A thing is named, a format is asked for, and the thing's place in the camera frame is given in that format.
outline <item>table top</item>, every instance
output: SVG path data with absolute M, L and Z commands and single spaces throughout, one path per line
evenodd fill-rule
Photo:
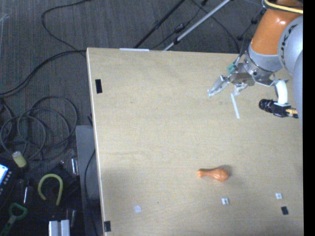
M 235 97 L 239 118 L 233 85 L 207 96 L 236 57 L 88 48 L 104 235 L 303 235 L 298 119 L 259 109 L 273 87 Z M 197 176 L 216 167 L 229 179 Z

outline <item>wooden drumstick toy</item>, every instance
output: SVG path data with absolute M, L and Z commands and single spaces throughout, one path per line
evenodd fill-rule
M 212 177 L 220 182 L 228 180 L 230 174 L 224 168 L 216 168 L 216 169 L 199 169 L 197 172 L 198 177 Z

